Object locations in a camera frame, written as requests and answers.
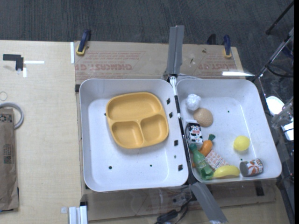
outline tripod leg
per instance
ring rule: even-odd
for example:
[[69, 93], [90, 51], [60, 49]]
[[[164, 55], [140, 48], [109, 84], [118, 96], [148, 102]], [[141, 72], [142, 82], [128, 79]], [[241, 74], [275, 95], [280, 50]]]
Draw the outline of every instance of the tripod leg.
[[291, 29], [288, 36], [284, 39], [284, 41], [279, 45], [279, 47], [276, 49], [276, 51], [273, 53], [273, 55], [270, 57], [266, 65], [259, 71], [257, 75], [253, 77], [251, 80], [252, 82], [255, 82], [257, 78], [259, 78], [266, 70], [267, 65], [271, 64], [275, 58], [279, 55], [279, 53], [285, 48], [285, 46], [294, 38], [294, 28]]
[[277, 23], [283, 18], [283, 16], [290, 10], [290, 8], [294, 5], [294, 0], [290, 3], [290, 5], [283, 11], [283, 13], [276, 19], [276, 21], [271, 25], [271, 27], [266, 31], [266, 34], [269, 35], [272, 29], [277, 25]]

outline green bottle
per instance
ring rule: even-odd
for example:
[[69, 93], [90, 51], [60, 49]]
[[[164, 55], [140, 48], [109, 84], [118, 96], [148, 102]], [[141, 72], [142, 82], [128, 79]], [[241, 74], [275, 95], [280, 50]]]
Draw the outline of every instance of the green bottle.
[[189, 144], [189, 148], [193, 153], [193, 162], [200, 177], [203, 180], [211, 179], [214, 173], [211, 166], [206, 162], [206, 157], [198, 151], [196, 143]]

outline yellow banana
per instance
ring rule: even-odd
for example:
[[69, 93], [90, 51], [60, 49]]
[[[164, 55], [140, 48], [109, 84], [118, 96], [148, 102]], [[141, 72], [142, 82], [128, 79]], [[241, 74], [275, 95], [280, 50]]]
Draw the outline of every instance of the yellow banana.
[[221, 178], [225, 176], [239, 176], [240, 170], [234, 165], [226, 165], [215, 170], [213, 178]]

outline blue clamp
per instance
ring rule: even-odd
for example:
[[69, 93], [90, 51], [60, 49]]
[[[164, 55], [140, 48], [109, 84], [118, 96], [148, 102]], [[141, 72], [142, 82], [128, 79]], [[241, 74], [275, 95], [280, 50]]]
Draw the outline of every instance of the blue clamp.
[[223, 55], [224, 55], [225, 58], [230, 59], [232, 57], [232, 53], [231, 53], [231, 46], [230, 46], [229, 35], [225, 35], [223, 37], [223, 40], [224, 40]]
[[82, 35], [80, 44], [76, 48], [76, 54], [78, 56], [83, 56], [84, 55], [85, 49], [86, 49], [85, 43], [90, 39], [90, 32], [91, 31], [88, 30], [88, 29], [84, 30], [84, 33]]

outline yellow plate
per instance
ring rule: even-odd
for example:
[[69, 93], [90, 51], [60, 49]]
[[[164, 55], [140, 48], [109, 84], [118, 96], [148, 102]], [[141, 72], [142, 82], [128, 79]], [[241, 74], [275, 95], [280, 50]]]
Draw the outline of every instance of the yellow plate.
[[169, 132], [160, 100], [149, 92], [116, 96], [106, 105], [106, 117], [115, 142], [141, 148], [164, 141]]

